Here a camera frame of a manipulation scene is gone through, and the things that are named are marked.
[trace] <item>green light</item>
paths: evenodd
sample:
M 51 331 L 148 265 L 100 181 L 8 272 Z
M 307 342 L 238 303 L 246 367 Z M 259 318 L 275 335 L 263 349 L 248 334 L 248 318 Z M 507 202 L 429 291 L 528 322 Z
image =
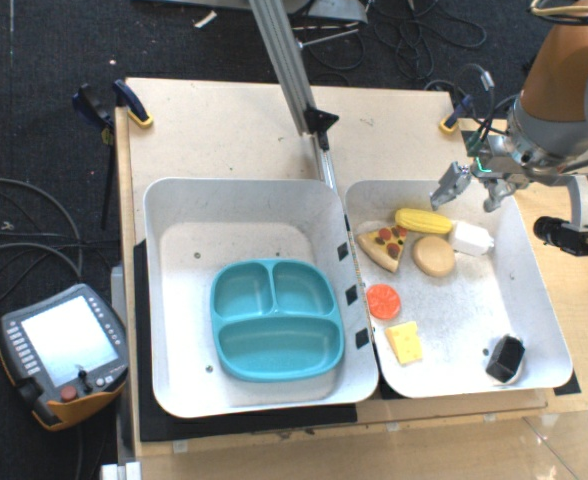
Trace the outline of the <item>green light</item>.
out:
M 481 159 L 479 157 L 476 157 L 476 165 L 478 165 L 478 169 L 481 172 L 492 172 L 491 169 L 483 168 L 483 165 L 481 164 Z

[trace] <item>blue plate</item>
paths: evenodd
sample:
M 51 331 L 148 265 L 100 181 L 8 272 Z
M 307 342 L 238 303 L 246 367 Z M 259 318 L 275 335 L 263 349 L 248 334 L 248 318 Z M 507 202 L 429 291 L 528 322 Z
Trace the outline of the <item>blue plate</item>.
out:
M 257 259 L 228 265 L 212 283 L 210 310 L 219 359 L 239 379 L 306 379 L 343 357 L 334 292 L 309 263 Z

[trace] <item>button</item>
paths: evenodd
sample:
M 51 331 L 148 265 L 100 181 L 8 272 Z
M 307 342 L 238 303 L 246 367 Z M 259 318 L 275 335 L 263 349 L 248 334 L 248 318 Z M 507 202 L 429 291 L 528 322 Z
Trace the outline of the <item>button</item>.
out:
M 78 398 L 78 391 L 74 386 L 65 386 L 61 389 L 61 400 L 63 402 L 71 402 Z

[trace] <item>tomato slice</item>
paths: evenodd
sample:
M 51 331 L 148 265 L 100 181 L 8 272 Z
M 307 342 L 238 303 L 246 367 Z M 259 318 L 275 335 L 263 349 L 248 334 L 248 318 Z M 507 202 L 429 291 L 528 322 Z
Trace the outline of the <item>tomato slice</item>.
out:
M 370 313 L 376 318 L 389 320 L 401 310 L 401 297 L 389 284 L 375 284 L 365 292 Z

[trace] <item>black floor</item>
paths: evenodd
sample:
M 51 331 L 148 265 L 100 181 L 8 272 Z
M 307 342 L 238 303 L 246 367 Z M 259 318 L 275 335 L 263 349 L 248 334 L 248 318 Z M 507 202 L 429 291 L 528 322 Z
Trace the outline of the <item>black floor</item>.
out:
M 532 0 L 432 1 L 414 0 L 412 16 L 407 0 L 376 0 L 358 35 L 306 48 L 312 84 L 422 90 L 458 80 L 478 94 L 482 114 L 487 101 L 473 70 L 457 78 L 474 63 L 491 73 L 496 102 L 518 93 L 551 27 L 526 11 Z M 208 12 L 130 0 L 0 0 L 0 244 L 67 244 L 76 261 L 82 243 L 82 279 L 109 299 L 120 258 L 116 193 L 102 226 L 109 147 L 74 112 L 72 95 L 89 83 L 111 109 L 118 78 L 276 83 L 251 13 L 217 10 L 194 27 Z M 301 12 L 292 23 L 319 22 Z M 0 315 L 76 281 L 52 256 L 6 247 Z M 75 478 L 79 451 L 79 478 L 98 478 L 100 464 L 117 460 L 113 419 L 110 406 L 77 428 L 47 432 L 0 365 L 0 479 Z

